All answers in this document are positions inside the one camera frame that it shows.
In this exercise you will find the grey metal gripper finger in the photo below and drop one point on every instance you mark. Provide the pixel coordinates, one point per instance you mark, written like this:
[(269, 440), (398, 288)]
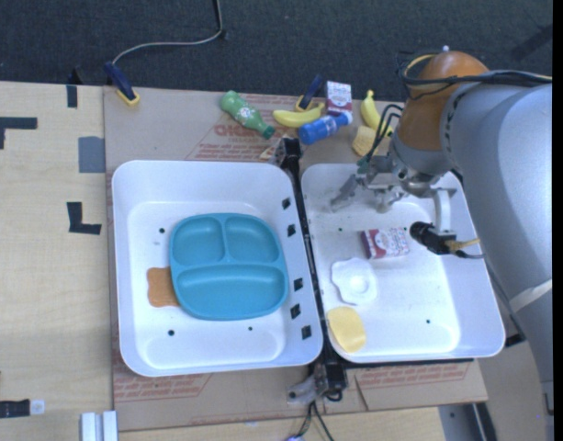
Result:
[(385, 201), (346, 194)]

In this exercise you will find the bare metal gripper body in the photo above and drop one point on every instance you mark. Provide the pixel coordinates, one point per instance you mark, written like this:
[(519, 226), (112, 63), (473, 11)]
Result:
[(386, 175)]

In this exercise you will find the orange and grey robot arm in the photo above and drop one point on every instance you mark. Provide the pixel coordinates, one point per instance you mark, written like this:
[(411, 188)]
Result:
[(506, 163)]

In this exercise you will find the yellow ridged crisp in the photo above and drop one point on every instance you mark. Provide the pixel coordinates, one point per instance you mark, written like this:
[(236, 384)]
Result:
[(363, 140)]

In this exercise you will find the red and white carton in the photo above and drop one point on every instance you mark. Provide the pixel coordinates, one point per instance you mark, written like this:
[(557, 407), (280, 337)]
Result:
[(386, 242), (339, 97)]

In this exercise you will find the thin black rod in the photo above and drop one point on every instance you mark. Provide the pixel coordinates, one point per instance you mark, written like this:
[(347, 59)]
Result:
[(307, 246)]

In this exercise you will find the yellow banana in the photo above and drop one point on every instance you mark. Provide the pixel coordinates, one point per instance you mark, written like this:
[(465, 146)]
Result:
[(296, 117), (369, 110)]

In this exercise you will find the blue bottle white cap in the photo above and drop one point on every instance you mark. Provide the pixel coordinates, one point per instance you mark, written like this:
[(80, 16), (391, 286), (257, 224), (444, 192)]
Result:
[(320, 128)]

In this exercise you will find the white fried egg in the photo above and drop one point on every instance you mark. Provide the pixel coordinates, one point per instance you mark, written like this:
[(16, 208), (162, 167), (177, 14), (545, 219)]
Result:
[(354, 282)]

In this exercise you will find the white plastic tray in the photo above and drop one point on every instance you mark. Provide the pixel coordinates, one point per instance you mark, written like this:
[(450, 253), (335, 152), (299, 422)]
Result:
[(414, 310), (217, 342)]

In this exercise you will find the green bottle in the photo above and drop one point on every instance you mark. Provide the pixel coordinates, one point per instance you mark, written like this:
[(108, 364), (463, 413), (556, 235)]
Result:
[(244, 113)]

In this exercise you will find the yellow oval crisp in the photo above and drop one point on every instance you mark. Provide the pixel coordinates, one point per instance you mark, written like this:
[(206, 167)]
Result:
[(346, 329)]

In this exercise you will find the blue divided plate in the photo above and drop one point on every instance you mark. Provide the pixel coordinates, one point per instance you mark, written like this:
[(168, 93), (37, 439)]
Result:
[(228, 267)]

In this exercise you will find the brown cardboard board red print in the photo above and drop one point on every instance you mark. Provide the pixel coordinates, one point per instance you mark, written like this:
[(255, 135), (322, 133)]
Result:
[(171, 127)]

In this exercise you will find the orange toast slice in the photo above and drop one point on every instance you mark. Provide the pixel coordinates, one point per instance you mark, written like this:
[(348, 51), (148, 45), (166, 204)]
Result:
[(159, 287)]

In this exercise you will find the black cylinder on white bracket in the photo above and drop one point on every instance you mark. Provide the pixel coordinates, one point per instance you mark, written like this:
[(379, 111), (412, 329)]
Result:
[(429, 235)]

